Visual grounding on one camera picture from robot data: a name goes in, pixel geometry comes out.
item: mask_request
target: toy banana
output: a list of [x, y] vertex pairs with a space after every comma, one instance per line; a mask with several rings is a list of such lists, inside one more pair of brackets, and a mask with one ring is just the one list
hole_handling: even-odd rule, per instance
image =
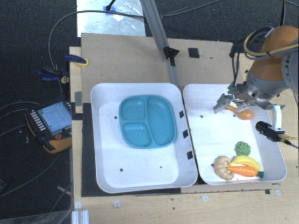
[[261, 166], [258, 164], [258, 162], [248, 156], [236, 156], [234, 160], [229, 163], [229, 166], [232, 166], [234, 164], [243, 164], [255, 168], [258, 172], [262, 171]]

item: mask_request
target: divided blue plate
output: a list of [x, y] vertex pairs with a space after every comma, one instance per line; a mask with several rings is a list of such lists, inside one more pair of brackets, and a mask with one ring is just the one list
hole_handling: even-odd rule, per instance
[[169, 101], [157, 95], [124, 99], [119, 107], [121, 134], [136, 148], [165, 147], [177, 136], [176, 121]]

